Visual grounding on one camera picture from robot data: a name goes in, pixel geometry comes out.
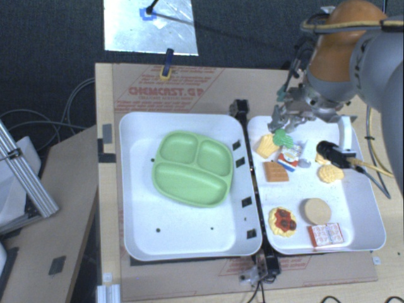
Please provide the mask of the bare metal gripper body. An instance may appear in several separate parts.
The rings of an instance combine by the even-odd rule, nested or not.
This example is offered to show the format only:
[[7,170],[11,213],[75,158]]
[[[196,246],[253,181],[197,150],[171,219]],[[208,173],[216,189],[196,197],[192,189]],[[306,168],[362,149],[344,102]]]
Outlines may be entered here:
[[307,122],[320,119],[337,122],[343,102],[328,100],[309,86],[290,88],[283,99],[283,113],[289,122]]

